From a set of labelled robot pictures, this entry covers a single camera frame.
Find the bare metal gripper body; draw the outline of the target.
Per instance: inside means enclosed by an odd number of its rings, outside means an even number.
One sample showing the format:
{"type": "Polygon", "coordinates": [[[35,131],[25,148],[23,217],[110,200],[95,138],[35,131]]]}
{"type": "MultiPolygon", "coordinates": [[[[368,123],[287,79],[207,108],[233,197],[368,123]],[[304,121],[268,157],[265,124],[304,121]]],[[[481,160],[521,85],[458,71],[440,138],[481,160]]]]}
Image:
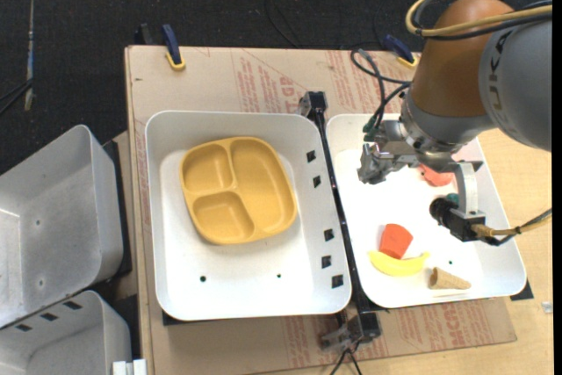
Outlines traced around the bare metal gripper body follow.
{"type": "Polygon", "coordinates": [[[379,168],[401,168],[416,164],[448,168],[457,151],[457,144],[435,141],[418,126],[410,129],[401,119],[385,119],[374,134],[371,159],[379,168]]]}

